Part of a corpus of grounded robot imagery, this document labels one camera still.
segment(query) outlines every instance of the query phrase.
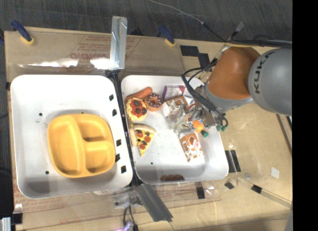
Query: dark gray floor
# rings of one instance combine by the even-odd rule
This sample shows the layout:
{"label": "dark gray floor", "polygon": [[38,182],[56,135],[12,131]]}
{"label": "dark gray floor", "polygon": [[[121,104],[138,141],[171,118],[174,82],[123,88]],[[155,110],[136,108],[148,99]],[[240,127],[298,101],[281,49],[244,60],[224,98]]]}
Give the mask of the dark gray floor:
{"label": "dark gray floor", "polygon": [[[26,26],[109,33],[112,16],[118,15],[128,19],[128,33],[139,28],[146,36],[156,36],[162,24],[175,38],[220,41],[199,20],[224,39],[242,21],[245,28],[238,39],[265,35],[292,41],[293,0],[153,1],[178,10],[149,0],[0,0],[0,28],[12,30],[10,23],[16,19]],[[0,46],[0,206],[10,202],[11,195],[6,175],[11,162],[5,83],[4,48]]]}

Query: white cable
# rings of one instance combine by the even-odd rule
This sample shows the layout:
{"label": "white cable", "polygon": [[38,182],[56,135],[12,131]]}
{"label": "white cable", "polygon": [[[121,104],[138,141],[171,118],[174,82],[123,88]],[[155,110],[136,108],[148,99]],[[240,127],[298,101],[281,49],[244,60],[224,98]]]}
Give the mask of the white cable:
{"label": "white cable", "polygon": [[194,17],[194,16],[192,16],[192,15],[186,13],[186,12],[183,12],[183,11],[177,9],[176,7],[173,7],[173,6],[170,6],[170,5],[167,5],[167,4],[163,4],[163,3],[160,3],[160,2],[155,1],[155,0],[148,0],[148,1],[151,1],[151,2],[153,2],[153,3],[159,4],[159,5],[162,5],[162,6],[170,7],[170,8],[172,8],[172,9],[174,9],[174,10],[176,10],[176,11],[182,13],[182,14],[185,14],[185,15],[187,15],[187,16],[190,16],[191,18],[193,18],[193,19],[199,21],[201,24],[204,23],[204,22],[202,22],[201,20],[197,19],[196,17]]}

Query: yellow divided plate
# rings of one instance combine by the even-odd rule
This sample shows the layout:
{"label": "yellow divided plate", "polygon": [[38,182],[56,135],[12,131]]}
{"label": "yellow divided plate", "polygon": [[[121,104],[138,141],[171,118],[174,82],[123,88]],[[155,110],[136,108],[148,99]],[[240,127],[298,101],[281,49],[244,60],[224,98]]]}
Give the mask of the yellow divided plate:
{"label": "yellow divided plate", "polygon": [[56,117],[48,128],[52,164],[66,177],[104,173],[115,163],[115,145],[107,122],[97,115],[69,114]]}

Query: carrot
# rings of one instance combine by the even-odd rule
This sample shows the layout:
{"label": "carrot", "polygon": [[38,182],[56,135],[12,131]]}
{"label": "carrot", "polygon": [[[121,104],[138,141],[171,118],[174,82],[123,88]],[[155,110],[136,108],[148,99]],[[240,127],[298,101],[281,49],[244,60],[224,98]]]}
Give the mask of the carrot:
{"label": "carrot", "polygon": [[143,90],[140,90],[134,94],[131,94],[125,98],[125,102],[127,102],[131,98],[138,98],[143,99],[144,97],[148,96],[150,93],[152,93],[153,89],[151,87],[146,87]]}

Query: pizza slice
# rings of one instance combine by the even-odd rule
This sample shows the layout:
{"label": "pizza slice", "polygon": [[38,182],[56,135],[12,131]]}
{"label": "pizza slice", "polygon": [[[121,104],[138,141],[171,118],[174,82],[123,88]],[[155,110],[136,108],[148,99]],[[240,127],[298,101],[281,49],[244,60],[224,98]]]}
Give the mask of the pizza slice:
{"label": "pizza slice", "polygon": [[134,124],[137,147],[140,156],[143,156],[156,134],[156,130],[145,124]]}

